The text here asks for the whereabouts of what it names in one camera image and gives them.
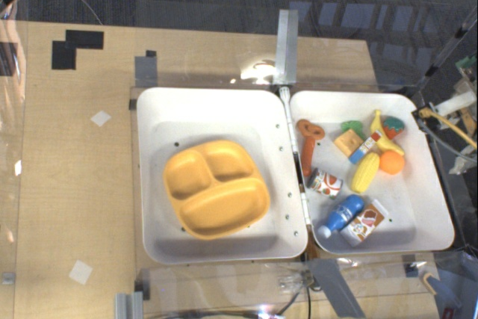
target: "white bottle cap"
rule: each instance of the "white bottle cap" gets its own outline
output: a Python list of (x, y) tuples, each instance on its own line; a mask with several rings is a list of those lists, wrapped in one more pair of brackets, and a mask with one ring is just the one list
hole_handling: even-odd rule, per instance
[(317, 232), (319, 233), (319, 235), (325, 237), (325, 238), (328, 238), (330, 237), (330, 235), (332, 234), (332, 232), (330, 231), (330, 229), (327, 227), (327, 226), (321, 226), (319, 227), (319, 229), (317, 230)]

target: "orange toy wrench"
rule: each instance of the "orange toy wrench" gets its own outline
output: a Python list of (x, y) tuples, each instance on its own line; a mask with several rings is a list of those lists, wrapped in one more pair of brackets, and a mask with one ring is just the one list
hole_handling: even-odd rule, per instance
[(312, 155), (314, 154), (315, 141), (322, 140), (326, 133), (321, 127), (312, 124), (308, 120), (299, 120), (297, 122), (297, 128), (299, 129), (300, 134), (305, 138), (304, 146), (302, 147), (302, 154), (300, 156), (302, 174), (305, 177), (309, 177), (312, 173), (311, 163)]

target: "chocolate milk carton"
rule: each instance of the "chocolate milk carton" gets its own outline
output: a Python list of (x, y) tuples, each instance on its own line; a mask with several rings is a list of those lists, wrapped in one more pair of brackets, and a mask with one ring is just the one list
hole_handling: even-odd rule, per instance
[(341, 234), (351, 246), (355, 247), (361, 244), (387, 216), (387, 210), (378, 200), (374, 199), (341, 230)]

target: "wooden table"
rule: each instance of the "wooden table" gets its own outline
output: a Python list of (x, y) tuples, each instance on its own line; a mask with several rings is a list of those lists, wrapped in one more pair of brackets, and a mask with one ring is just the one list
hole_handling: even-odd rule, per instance
[[(10, 38), (23, 31), (28, 59), (14, 317), (112, 318), (115, 294), (131, 293), (136, 276), (128, 109), (134, 58), (156, 51), (160, 83), (228, 86), (248, 66), (274, 59), (276, 37), (38, 22), (9, 29)], [(104, 48), (78, 49), (76, 70), (52, 70), (52, 41), (65, 40), (66, 29), (104, 31)], [(375, 84), (365, 42), (300, 38), (298, 46), (298, 81)], [(102, 127), (90, 120), (100, 111), (111, 116)], [(77, 260), (93, 269), (85, 285), (69, 278)], [(422, 318), (435, 317), (423, 286), (400, 281), (402, 295), (395, 291), (377, 306), (381, 291), (372, 283), (359, 302), (375, 318), (405, 318), (417, 306)], [(323, 293), (313, 300), (315, 315), (333, 316)], [(301, 301), (288, 317), (305, 317)]]

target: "banana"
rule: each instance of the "banana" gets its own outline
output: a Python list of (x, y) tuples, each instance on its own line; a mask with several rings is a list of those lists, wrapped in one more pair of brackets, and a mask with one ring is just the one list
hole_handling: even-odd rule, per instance
[(381, 113), (382, 112), (379, 111), (378, 109), (375, 110), (375, 117), (373, 118), (373, 121), (370, 124), (370, 130), (372, 131), (372, 133), (374, 133), (375, 131), (379, 131), (382, 134), (382, 138), (380, 138), (376, 142), (376, 145), (379, 147), (379, 149), (382, 152), (386, 152), (387, 150), (393, 150), (397, 152), (399, 155), (405, 155), (405, 152), (403, 151), (403, 149), (400, 148), (395, 142), (390, 140), (385, 134), (385, 131), (383, 130), (383, 127), (382, 127), (382, 121), (380, 120)]

